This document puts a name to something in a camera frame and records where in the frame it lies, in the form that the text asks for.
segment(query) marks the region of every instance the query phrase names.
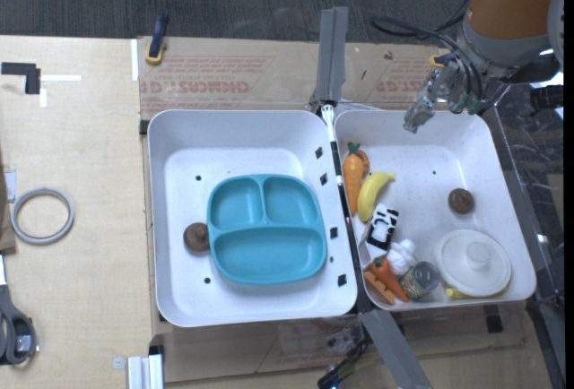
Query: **orange carrot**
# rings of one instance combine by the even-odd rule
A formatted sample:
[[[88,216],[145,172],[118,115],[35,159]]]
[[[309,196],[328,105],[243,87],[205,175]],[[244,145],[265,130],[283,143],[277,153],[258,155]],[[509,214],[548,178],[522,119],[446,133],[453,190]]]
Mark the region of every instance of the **orange carrot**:
[[[391,271],[391,265],[386,258],[375,258],[373,263],[370,264],[370,270],[377,276],[377,279],[385,284],[387,289],[392,291],[397,297],[405,302],[409,300],[401,284],[399,284],[397,278]]]
[[[365,151],[359,149],[355,152],[355,154],[361,158],[362,161],[362,177],[365,178],[370,171],[370,161],[367,153]]]
[[[388,303],[389,305],[395,304],[395,294],[390,291],[385,284],[377,279],[371,271],[366,271],[362,274],[362,277],[365,278],[365,281],[373,286],[378,292],[383,296],[383,301]]]
[[[361,190],[363,164],[362,159],[357,156],[359,150],[358,143],[349,142],[349,154],[343,161],[343,181],[344,189],[349,201],[349,210],[351,215],[357,212],[357,202],[359,201],[359,192]]]

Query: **scissors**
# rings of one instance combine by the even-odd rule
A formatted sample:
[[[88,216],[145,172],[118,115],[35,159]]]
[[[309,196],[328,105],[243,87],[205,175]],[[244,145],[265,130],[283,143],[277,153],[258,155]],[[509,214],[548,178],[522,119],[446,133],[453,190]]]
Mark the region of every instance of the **scissors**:
[[[32,321],[10,300],[4,256],[0,254],[0,364],[21,364],[32,356],[35,347],[36,332]]]

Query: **blue plate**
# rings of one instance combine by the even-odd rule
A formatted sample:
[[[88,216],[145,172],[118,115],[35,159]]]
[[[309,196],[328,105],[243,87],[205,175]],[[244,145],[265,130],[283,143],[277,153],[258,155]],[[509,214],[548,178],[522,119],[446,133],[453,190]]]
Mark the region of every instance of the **blue plate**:
[[[215,265],[235,282],[300,281],[326,260],[317,199],[295,177],[257,174],[222,181],[209,196],[207,226]]]

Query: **toy banana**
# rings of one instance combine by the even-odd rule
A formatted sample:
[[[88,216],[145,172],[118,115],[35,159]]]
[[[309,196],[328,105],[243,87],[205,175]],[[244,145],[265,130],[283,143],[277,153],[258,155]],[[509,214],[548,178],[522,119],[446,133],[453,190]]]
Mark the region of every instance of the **toy banana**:
[[[394,179],[394,173],[386,174],[385,172],[373,172],[365,178],[357,202],[357,212],[361,221],[365,223],[369,221],[375,210],[378,193],[390,180]]]

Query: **white lid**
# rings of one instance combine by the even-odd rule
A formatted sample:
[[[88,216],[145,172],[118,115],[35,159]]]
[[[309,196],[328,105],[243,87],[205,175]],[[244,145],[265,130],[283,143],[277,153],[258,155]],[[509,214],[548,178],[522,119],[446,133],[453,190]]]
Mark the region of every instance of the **white lid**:
[[[511,267],[504,249],[490,236],[457,229],[444,236],[435,251],[444,281],[470,297],[489,297],[510,281]]]

